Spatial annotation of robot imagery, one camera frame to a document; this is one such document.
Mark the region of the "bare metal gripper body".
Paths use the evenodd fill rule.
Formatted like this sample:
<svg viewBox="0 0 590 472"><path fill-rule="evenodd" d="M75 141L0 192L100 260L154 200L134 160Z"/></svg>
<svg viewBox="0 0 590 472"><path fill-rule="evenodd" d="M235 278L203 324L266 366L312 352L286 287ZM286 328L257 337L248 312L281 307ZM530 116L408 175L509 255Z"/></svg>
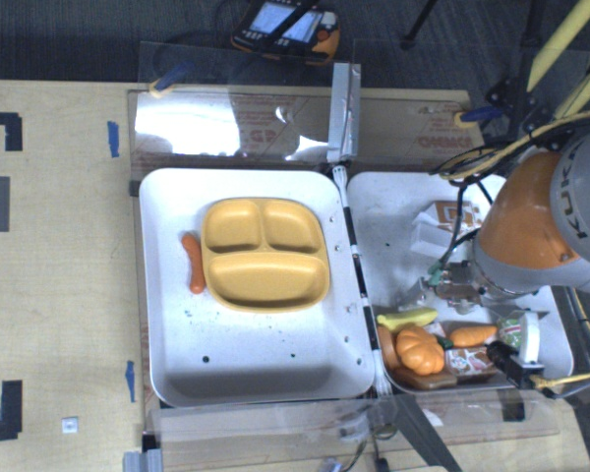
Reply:
<svg viewBox="0 0 590 472"><path fill-rule="evenodd" d="M481 305L480 286L471 262L449 263L435 286L438 298L453 308L474 308Z"/></svg>

